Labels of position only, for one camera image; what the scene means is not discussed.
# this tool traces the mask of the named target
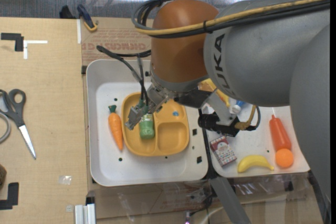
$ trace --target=ketchup bottle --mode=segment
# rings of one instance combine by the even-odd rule
[[[292,143],[281,122],[281,119],[276,118],[274,115],[272,115],[272,119],[269,121],[269,127],[271,130],[271,136],[275,151],[278,151],[282,148],[287,148],[288,150],[291,150]]]

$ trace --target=orange fruit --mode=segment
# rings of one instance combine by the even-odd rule
[[[291,166],[294,162],[294,156],[292,151],[287,148],[282,148],[278,150],[275,154],[275,161],[277,165],[282,168],[287,168]]]

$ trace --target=white tray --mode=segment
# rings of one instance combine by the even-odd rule
[[[235,100],[230,99],[230,104],[235,104]],[[240,121],[247,121],[252,105],[245,104],[238,115]],[[211,151],[212,163],[214,169],[218,174],[223,177],[250,177],[250,176],[264,176],[272,174],[287,174],[287,173],[304,173],[307,172],[310,167],[303,156],[299,147],[296,135],[294,132],[293,124],[290,116],[289,106],[282,106],[278,108],[264,108],[260,107],[261,121],[259,127],[254,131],[239,131],[236,137],[227,137],[229,145],[235,152],[237,159],[227,165],[221,167],[217,161],[215,155]],[[275,150],[272,144],[272,138],[269,129],[269,120],[272,114],[280,118],[284,128],[292,143],[292,152],[294,155],[294,163],[292,166],[284,169],[279,167],[275,162]],[[257,122],[257,112],[254,115],[252,125]],[[207,131],[209,142],[218,138],[219,135],[216,132]],[[251,167],[243,173],[237,172],[237,166],[239,161],[247,155],[263,155],[268,159],[269,163],[274,166],[274,170],[271,171],[265,167]]]
[[[136,60],[128,63],[138,70]],[[149,60],[143,61],[149,71]],[[187,108],[190,142],[185,150],[169,156],[143,157],[134,155],[124,145],[117,148],[108,127],[108,106],[117,105],[121,116],[122,101],[140,85],[125,64],[117,60],[96,60],[87,68],[88,117],[90,142],[90,169],[92,178],[102,186],[122,186],[202,179],[208,162],[202,129],[198,127],[198,111]],[[145,79],[146,88],[150,85]]]

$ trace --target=gray cable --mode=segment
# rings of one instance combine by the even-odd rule
[[[1,144],[8,138],[9,134],[11,133],[11,127],[10,127],[11,123],[9,122],[9,119],[7,118],[7,116],[5,114],[2,114],[1,112],[0,112],[0,118],[3,118],[7,124],[7,130],[5,134],[2,137],[0,137],[0,144]]]

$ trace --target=wooden tabletop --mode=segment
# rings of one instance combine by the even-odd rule
[[[0,164],[8,184],[19,183],[18,205],[0,210],[0,223],[73,223],[72,206],[85,205],[88,193],[81,45],[77,20],[0,18],[1,33],[19,33],[28,44],[27,59],[14,41],[0,40],[0,89],[26,93],[24,120],[36,160],[13,121],[0,144]],[[0,135],[5,132],[0,119]]]

